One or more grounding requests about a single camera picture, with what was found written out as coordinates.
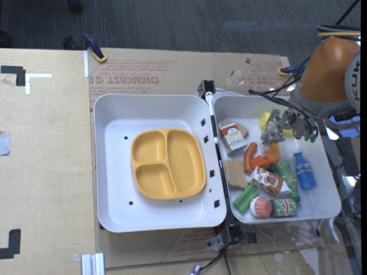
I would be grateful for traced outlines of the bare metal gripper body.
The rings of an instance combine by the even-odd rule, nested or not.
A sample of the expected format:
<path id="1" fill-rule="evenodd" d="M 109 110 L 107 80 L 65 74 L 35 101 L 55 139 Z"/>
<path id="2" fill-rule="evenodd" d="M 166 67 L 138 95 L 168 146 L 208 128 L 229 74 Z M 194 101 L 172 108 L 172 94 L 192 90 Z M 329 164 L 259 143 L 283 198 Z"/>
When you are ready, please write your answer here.
<path id="1" fill-rule="evenodd" d="M 318 127 L 312 117 L 302 115 L 289 108 L 282 116 L 282 130 L 291 130 L 296 139 L 314 142 L 318 137 Z"/>

